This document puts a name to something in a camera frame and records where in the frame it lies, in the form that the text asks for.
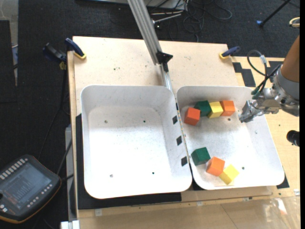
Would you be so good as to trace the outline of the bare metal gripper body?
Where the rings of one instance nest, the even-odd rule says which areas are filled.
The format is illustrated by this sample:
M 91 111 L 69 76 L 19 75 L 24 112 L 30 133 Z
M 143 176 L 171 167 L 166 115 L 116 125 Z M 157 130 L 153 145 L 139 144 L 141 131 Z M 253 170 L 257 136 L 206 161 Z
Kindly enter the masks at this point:
M 272 83 L 264 88 L 255 101 L 253 109 L 260 109 L 264 114 L 276 114 L 282 110 L 288 114 L 299 116 L 299 76 L 274 74 L 270 77 Z

